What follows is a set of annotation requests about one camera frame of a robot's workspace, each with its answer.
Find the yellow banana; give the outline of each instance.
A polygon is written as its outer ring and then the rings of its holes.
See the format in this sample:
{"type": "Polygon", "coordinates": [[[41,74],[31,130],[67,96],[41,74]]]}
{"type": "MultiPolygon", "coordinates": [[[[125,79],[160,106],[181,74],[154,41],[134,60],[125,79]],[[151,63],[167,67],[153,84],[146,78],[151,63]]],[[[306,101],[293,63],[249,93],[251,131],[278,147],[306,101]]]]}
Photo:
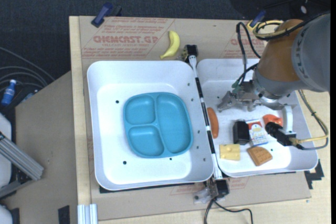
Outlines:
{"type": "Polygon", "coordinates": [[[180,37],[175,31],[169,31],[169,39],[170,46],[163,55],[160,55],[161,59],[163,59],[164,57],[174,56],[177,53],[178,48],[180,47],[180,37]]]}

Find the blue bottle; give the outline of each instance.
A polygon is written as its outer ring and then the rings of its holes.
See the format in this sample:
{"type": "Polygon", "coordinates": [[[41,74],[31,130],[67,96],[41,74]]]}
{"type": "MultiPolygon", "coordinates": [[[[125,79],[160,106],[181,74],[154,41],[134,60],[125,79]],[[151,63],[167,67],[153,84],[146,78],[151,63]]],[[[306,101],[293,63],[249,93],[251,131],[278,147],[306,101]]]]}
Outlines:
{"type": "Polygon", "coordinates": [[[16,80],[12,79],[9,82],[9,86],[6,88],[5,92],[4,92],[4,96],[1,100],[1,105],[3,106],[7,106],[11,103],[14,94],[15,94],[15,85],[16,85],[16,80]]]}

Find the wooden edge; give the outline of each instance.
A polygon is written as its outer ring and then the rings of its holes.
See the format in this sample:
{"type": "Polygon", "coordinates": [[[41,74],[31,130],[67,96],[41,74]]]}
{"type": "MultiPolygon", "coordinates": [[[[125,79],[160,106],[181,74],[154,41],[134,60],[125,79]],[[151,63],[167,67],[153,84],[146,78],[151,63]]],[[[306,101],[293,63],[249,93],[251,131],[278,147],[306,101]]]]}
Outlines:
{"type": "Polygon", "coordinates": [[[76,148],[77,198],[79,205],[91,204],[89,157],[83,95],[79,17],[69,17],[72,95],[76,148]]]}

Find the yellow sponge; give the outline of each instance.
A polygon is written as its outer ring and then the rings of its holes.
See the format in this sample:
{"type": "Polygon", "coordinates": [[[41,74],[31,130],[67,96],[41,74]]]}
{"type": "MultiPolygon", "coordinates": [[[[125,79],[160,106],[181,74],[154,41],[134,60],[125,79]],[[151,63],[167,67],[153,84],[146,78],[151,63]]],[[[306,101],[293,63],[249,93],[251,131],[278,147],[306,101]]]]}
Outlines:
{"type": "Polygon", "coordinates": [[[219,145],[220,158],[221,159],[231,159],[233,161],[240,160],[240,145],[239,144],[228,144],[219,145]]]}

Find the blue divided plate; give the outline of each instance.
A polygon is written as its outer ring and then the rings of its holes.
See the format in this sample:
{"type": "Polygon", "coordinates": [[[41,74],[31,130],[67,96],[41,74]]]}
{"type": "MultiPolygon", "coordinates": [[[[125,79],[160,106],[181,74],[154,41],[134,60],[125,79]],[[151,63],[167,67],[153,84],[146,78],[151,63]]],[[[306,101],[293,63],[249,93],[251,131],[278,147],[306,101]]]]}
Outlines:
{"type": "Polygon", "coordinates": [[[144,158],[180,155],[193,143],[188,111],[182,99],[167,92],[131,97],[123,107],[128,143],[144,158]]]}

